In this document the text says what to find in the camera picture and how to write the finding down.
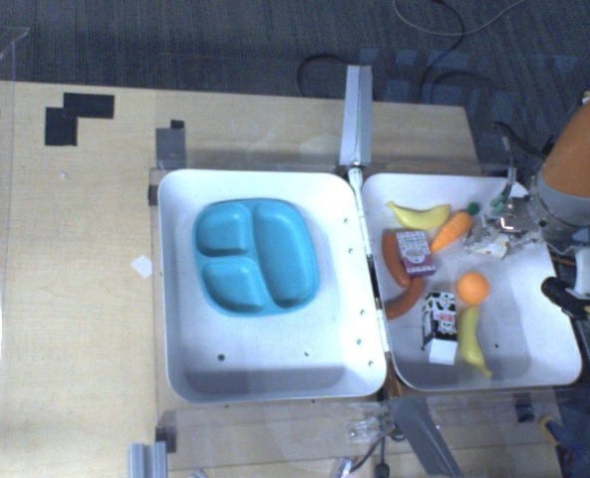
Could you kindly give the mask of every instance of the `toy banana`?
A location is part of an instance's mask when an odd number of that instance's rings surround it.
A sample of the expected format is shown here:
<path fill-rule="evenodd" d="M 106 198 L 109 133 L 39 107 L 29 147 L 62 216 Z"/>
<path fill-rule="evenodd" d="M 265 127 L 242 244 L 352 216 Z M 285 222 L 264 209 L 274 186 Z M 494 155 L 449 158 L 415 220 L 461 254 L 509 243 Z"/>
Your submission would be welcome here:
<path fill-rule="evenodd" d="M 438 205 L 426 211 L 417 211 L 400 207 L 393 202 L 388 202 L 386 207 L 391 209 L 399 221 L 399 224 L 409 230 L 430 230 L 442 226 L 450 215 L 450 206 Z"/>
<path fill-rule="evenodd" d="M 492 377 L 492 372 L 485 366 L 485 359 L 476 340 L 478 326 L 478 307 L 465 309 L 458 316 L 458 351 L 465 362 L 479 368 L 485 377 Z"/>

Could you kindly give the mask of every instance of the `blue divided plate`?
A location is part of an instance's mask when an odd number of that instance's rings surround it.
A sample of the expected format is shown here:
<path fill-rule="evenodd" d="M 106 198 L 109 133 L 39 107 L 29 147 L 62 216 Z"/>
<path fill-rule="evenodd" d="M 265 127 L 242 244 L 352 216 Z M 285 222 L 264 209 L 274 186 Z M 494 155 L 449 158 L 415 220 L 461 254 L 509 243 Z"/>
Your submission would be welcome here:
<path fill-rule="evenodd" d="M 289 313 L 308 305 L 319 290 L 306 224 L 281 200 L 206 207 L 193 225 L 193 250 L 202 291 L 229 315 Z"/>

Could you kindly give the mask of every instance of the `white cable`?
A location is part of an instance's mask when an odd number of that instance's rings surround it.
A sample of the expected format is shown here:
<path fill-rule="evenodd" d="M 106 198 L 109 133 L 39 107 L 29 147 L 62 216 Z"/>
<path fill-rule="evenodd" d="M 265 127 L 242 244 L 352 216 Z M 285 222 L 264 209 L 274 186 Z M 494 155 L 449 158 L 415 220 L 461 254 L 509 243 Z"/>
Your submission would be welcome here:
<path fill-rule="evenodd" d="M 427 28 L 424 28 L 420 25 L 416 25 L 415 23 L 407 20 L 402 13 L 399 11 L 398 7 L 397 7 L 397 0 L 393 0 L 393 9 L 395 10 L 395 14 L 397 14 L 397 17 L 402 20 L 404 23 L 406 23 L 409 27 L 412 27 L 416 30 L 419 30 L 421 32 L 425 32 L 426 34 L 431 34 L 434 36 L 442 36 L 442 37 L 460 37 L 460 36 L 470 36 L 472 34 L 476 34 L 477 32 L 480 32 L 481 30 L 486 29 L 487 27 L 489 27 L 490 25 L 492 25 L 496 20 L 498 20 L 500 17 L 502 17 L 504 14 L 508 13 L 509 11 L 511 11 L 512 9 L 514 9 L 514 7 L 521 5 L 525 2 L 527 2 L 529 0 L 518 0 L 516 2 L 514 2 L 513 4 L 508 5 L 505 9 L 503 9 L 501 12 L 499 12 L 496 16 L 494 16 L 491 20 L 485 22 L 483 25 L 480 25 L 472 30 L 468 30 L 467 32 L 442 32 L 440 30 L 430 30 Z"/>

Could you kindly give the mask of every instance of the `gray carpet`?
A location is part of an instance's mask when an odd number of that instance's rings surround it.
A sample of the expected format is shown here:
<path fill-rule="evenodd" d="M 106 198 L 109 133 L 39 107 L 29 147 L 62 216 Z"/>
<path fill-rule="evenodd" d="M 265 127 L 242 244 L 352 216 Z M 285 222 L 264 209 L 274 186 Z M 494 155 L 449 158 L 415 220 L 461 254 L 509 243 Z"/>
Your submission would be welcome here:
<path fill-rule="evenodd" d="M 444 1 L 470 30 L 516 0 Z M 399 4 L 427 28 L 458 31 L 445 6 Z M 18 51 L 28 81 L 341 98 L 341 63 L 307 64 L 298 87 L 300 63 L 324 53 L 372 64 L 377 100 L 465 106 L 488 162 L 505 161 L 495 120 L 541 149 L 590 86 L 590 0 L 531 0 L 426 75 L 456 38 L 406 26 L 392 0 L 0 0 L 9 26 L 31 30 Z"/>

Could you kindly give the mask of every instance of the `toy carrot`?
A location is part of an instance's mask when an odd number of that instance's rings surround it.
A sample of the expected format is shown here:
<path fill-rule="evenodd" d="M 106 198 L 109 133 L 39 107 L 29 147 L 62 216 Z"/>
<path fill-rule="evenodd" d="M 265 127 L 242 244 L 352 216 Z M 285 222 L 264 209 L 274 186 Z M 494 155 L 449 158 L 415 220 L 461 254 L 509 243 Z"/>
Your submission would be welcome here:
<path fill-rule="evenodd" d="M 431 253 L 436 253 L 438 250 L 445 248 L 472 228 L 472 216 L 477 214 L 478 211 L 478 205 L 472 202 L 465 210 L 456 212 L 437 232 L 430 246 Z"/>

